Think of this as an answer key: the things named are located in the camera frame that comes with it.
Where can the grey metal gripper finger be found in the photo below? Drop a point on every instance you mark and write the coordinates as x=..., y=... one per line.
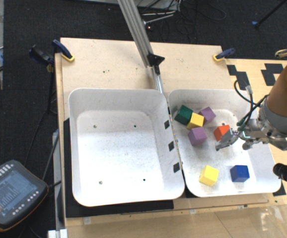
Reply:
x=247, y=146
x=226, y=140

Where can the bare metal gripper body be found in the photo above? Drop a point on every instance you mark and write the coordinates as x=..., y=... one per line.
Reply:
x=260, y=135

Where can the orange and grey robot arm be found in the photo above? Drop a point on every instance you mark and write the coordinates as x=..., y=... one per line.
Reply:
x=282, y=90

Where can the orange cube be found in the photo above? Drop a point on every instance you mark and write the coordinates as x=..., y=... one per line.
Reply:
x=220, y=131

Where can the white plastic tray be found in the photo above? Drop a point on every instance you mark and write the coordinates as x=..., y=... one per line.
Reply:
x=118, y=152
x=223, y=160

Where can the blue cube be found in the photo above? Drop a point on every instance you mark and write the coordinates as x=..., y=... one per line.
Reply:
x=239, y=173

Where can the purple cube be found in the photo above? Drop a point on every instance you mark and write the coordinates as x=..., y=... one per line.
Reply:
x=208, y=114
x=197, y=136

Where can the yellow cube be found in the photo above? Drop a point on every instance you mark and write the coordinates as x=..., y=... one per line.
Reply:
x=208, y=175
x=195, y=121

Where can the green cube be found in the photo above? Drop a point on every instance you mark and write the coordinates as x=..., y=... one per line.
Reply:
x=183, y=114

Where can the pale wood board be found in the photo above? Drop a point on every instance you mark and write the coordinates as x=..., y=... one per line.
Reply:
x=108, y=66

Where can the black cylinder on white bracket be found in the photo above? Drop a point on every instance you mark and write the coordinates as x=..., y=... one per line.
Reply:
x=282, y=171

